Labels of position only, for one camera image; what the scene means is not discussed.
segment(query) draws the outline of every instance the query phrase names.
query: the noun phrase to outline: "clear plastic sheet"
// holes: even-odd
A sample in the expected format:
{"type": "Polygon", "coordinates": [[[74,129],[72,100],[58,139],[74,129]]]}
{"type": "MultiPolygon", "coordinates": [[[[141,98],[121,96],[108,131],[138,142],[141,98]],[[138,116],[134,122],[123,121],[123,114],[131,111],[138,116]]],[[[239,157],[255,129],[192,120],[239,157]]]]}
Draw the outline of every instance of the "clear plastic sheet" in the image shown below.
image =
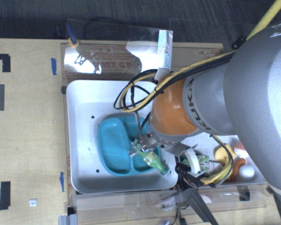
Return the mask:
{"type": "Polygon", "coordinates": [[[170,30],[68,20],[67,33],[79,45],[61,45],[64,86],[77,79],[130,80],[148,69],[171,68],[170,30]]]}
{"type": "MultiPolygon", "coordinates": [[[[265,198],[270,196],[266,188],[266,184],[221,186],[217,189],[202,187],[199,188],[199,194],[213,213],[265,207],[265,198]]],[[[176,190],[72,196],[79,222],[87,224],[163,217],[172,221],[176,207],[185,206],[185,202],[185,197],[176,190]]],[[[181,214],[186,217],[196,212],[188,207],[181,210],[181,214]]]]}

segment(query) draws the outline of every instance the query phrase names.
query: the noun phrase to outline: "green bottle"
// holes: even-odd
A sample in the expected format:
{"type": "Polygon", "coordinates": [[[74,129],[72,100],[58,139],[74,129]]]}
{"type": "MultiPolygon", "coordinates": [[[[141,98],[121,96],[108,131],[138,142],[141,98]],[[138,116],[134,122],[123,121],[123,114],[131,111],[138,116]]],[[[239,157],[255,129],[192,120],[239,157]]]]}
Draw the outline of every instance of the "green bottle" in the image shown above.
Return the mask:
{"type": "Polygon", "coordinates": [[[138,154],[146,164],[150,167],[157,168],[162,175],[168,172],[169,168],[161,163],[159,156],[153,151],[139,152],[138,154]]]}

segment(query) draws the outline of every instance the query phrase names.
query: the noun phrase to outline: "blue tape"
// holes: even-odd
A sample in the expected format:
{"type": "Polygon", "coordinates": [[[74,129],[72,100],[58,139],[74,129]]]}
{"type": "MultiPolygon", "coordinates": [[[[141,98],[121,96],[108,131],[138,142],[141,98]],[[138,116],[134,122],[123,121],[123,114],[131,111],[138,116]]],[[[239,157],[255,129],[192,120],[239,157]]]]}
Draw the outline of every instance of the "blue tape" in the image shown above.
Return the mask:
{"type": "Polygon", "coordinates": [[[67,28],[67,32],[69,34],[69,38],[71,39],[72,43],[76,44],[77,39],[76,39],[76,35],[75,35],[73,27],[70,24],[67,23],[66,28],[67,28]]]}
{"type": "Polygon", "coordinates": [[[62,192],[65,191],[65,186],[64,186],[64,173],[63,172],[60,172],[60,177],[59,177],[59,180],[60,180],[60,184],[61,184],[61,190],[62,192]]]}
{"type": "Polygon", "coordinates": [[[52,68],[52,72],[53,72],[53,75],[57,75],[56,73],[56,59],[55,58],[51,58],[51,68],[52,68]]]}

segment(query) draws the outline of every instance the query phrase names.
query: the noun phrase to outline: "gray floor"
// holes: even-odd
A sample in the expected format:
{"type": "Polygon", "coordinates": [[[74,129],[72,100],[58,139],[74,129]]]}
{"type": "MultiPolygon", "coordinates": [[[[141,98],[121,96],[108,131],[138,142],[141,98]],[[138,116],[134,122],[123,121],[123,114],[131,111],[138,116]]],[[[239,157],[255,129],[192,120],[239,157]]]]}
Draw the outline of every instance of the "gray floor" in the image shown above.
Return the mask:
{"type": "MultiPolygon", "coordinates": [[[[174,41],[232,43],[248,35],[275,0],[0,0],[0,38],[54,39],[67,19],[107,17],[174,30],[174,41]]],[[[281,20],[281,12],[273,22],[281,20]]]]}

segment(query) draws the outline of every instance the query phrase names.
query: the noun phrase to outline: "white ball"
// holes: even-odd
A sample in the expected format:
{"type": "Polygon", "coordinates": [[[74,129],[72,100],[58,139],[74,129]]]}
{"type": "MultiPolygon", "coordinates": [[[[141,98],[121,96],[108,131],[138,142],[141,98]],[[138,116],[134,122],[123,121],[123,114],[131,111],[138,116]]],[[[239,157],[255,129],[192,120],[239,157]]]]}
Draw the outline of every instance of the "white ball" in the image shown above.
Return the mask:
{"type": "Polygon", "coordinates": [[[255,171],[251,165],[242,165],[238,170],[238,176],[242,180],[251,180],[254,177],[255,171]]]}

